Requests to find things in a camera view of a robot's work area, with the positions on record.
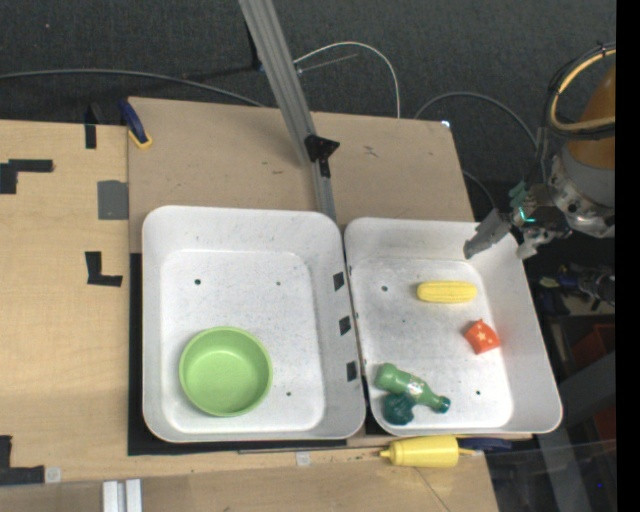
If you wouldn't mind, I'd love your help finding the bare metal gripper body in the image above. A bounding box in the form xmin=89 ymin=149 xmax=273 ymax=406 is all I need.
xmin=514 ymin=170 xmax=616 ymax=242

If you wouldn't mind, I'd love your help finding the yellow corn cob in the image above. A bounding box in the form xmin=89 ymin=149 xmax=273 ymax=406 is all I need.
xmin=416 ymin=280 xmax=479 ymax=305

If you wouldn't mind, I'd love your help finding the orange carton with white stars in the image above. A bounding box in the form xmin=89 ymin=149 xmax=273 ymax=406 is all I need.
xmin=463 ymin=318 xmax=501 ymax=356

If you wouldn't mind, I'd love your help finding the white plastic tray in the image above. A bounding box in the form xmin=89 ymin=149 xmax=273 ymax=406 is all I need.
xmin=343 ymin=216 xmax=564 ymax=437
xmin=141 ymin=204 xmax=367 ymax=444

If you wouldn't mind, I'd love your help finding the green bottle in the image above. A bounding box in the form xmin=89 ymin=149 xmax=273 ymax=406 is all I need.
xmin=374 ymin=362 xmax=452 ymax=415

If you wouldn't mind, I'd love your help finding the dark green broccoli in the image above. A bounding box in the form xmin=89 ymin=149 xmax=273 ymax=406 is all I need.
xmin=382 ymin=392 xmax=417 ymax=426

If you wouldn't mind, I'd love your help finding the yellow mustard bottle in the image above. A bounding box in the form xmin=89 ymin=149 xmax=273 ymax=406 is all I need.
xmin=378 ymin=434 xmax=476 ymax=469

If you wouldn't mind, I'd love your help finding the brown flat board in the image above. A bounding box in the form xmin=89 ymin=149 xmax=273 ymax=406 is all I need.
xmin=127 ymin=96 xmax=534 ymax=457

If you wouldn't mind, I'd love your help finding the green bowl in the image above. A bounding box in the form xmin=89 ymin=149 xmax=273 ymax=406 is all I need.
xmin=178 ymin=325 xmax=274 ymax=418

